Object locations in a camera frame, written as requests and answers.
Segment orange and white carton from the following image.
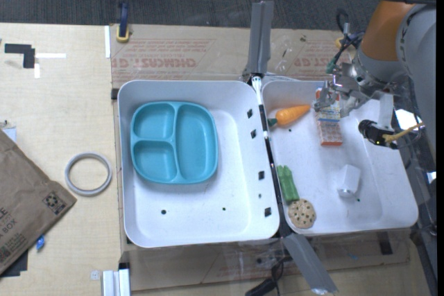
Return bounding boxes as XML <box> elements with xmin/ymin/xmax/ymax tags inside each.
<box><xmin>314</xmin><ymin>87</ymin><xmax>343</xmax><ymax>147</ymax></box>

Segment white plastic tray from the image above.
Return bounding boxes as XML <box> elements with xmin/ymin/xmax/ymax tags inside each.
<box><xmin>260</xmin><ymin>79</ymin><xmax>420</xmax><ymax>237</ymax></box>
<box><xmin>117</xmin><ymin>79</ymin><xmax>281</xmax><ymax>250</ymax></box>

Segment brown cardboard board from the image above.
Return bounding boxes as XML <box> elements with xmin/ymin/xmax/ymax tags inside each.
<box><xmin>110</xmin><ymin>23</ymin><xmax>412</xmax><ymax>292</ymax></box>

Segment blue divided plate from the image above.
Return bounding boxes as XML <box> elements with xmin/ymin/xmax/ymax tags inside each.
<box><xmin>130</xmin><ymin>101</ymin><xmax>219</xmax><ymax>185</ymax></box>

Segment black cylinder on white bracket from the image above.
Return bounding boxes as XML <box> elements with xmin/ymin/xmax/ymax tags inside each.
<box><xmin>357</xmin><ymin>93</ymin><xmax>399</xmax><ymax>150</ymax></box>

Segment tan biscuit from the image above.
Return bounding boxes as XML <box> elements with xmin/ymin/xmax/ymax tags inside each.
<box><xmin>287</xmin><ymin>198</ymin><xmax>317</xmax><ymax>229</ymax></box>

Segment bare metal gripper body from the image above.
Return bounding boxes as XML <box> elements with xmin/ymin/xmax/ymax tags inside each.
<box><xmin>328</xmin><ymin>62</ymin><xmax>378</xmax><ymax>101</ymax></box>

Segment orange carrot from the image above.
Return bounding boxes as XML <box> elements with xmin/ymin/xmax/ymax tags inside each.
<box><xmin>267</xmin><ymin>104</ymin><xmax>311</xmax><ymax>130</ymax></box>

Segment small white cup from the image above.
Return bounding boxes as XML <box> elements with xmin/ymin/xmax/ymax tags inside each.
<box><xmin>336</xmin><ymin>164</ymin><xmax>362</xmax><ymax>199</ymax></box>

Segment brown paper envelope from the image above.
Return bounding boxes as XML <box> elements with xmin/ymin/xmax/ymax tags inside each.
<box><xmin>0</xmin><ymin>128</ymin><xmax>78</xmax><ymax>277</ymax></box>

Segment white tape ring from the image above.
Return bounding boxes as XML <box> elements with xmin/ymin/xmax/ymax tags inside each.
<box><xmin>64</xmin><ymin>151</ymin><xmax>113</xmax><ymax>198</ymax></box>

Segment green toy vegetable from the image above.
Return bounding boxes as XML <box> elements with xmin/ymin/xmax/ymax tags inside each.
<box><xmin>275</xmin><ymin>164</ymin><xmax>300</xmax><ymax>203</ymax></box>

